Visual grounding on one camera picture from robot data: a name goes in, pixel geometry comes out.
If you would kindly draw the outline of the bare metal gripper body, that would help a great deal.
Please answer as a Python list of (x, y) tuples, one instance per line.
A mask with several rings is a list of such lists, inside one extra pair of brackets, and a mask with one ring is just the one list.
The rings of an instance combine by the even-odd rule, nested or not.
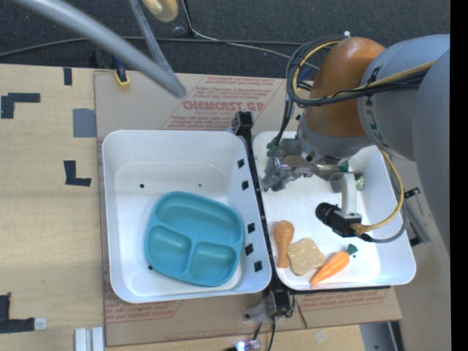
[(310, 145), (302, 147), (298, 138), (283, 139), (274, 156), (274, 178), (281, 182), (312, 176), (335, 181), (348, 170), (349, 159), (320, 154)]

